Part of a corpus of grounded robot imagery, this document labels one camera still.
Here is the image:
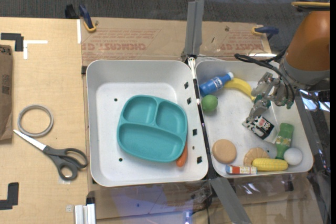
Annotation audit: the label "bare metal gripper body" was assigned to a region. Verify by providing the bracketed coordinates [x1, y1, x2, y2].
[269, 78, 296, 110]

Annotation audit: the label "black and white milk carton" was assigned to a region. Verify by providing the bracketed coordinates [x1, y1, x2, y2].
[243, 115, 279, 143]

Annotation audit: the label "yellow banana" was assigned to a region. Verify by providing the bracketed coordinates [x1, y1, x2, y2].
[223, 77, 256, 102]

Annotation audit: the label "white plastic tray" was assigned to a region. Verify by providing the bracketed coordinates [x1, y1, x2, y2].
[195, 60, 314, 179]
[86, 59, 209, 187]

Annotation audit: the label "green bottle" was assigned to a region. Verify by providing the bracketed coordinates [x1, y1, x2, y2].
[274, 122, 295, 161]

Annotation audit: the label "tan croissant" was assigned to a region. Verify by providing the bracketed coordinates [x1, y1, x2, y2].
[243, 147, 270, 166]

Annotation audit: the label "green lime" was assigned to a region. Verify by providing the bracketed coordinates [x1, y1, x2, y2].
[201, 94, 219, 113]

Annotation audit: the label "tan round biscuit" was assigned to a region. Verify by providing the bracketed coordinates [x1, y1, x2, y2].
[212, 138, 237, 165]

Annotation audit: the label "blue bottle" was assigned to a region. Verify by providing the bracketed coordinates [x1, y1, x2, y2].
[198, 71, 234, 97]

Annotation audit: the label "yellow corn cob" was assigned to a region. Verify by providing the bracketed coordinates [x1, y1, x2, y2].
[251, 157, 289, 172]

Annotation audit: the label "white egg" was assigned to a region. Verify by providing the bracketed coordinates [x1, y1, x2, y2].
[283, 147, 303, 166]

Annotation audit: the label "red and white small carton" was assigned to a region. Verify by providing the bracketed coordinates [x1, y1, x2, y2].
[225, 164, 258, 175]

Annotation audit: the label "orange carrot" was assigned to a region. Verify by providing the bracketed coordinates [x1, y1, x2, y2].
[175, 140, 189, 168]

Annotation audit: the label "teal divided plate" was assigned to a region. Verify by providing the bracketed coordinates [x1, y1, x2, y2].
[116, 94, 188, 163]

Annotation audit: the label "brown cardboard board red print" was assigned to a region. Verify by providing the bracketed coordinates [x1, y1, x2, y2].
[80, 17, 320, 221]

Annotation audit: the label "grey tape roll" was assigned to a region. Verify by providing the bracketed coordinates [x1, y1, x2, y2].
[17, 104, 54, 138]

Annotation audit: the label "brown paper bag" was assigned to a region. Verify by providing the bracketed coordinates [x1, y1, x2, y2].
[0, 44, 14, 142]

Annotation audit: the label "grey handled scissors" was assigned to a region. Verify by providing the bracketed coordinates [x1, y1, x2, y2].
[13, 129, 89, 181]

